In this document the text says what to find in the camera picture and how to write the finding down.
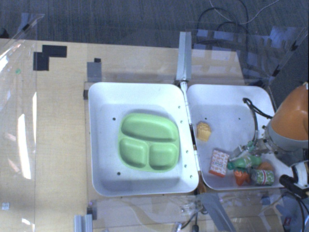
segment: metal bracket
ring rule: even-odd
[[[180,32],[176,83],[191,79],[191,32]]]
[[[92,232],[92,215],[74,217],[74,232]]]

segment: green can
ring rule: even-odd
[[[271,170],[252,169],[250,176],[252,184],[257,186],[271,186],[275,181],[275,175]]]

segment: gray carpet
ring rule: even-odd
[[[246,20],[238,0],[212,0]],[[252,18],[275,0],[242,0]],[[0,26],[14,35],[22,13],[45,14],[38,40],[177,47],[178,32],[196,27],[209,0],[0,0]],[[309,0],[281,0],[248,24],[250,34],[269,35],[273,26],[308,27]],[[212,29],[224,20],[210,11],[201,20]],[[308,37],[295,50],[271,85],[275,106],[300,82],[308,79]]]

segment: green bottle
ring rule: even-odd
[[[239,158],[235,161],[229,161],[227,163],[227,168],[229,170],[232,170],[234,168],[250,168],[252,166],[258,166],[262,162],[261,157],[256,156],[245,156],[242,158]]]

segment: green plate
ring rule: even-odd
[[[127,167],[166,172],[179,158],[178,127],[168,118],[132,113],[121,122],[118,134],[118,154]]]

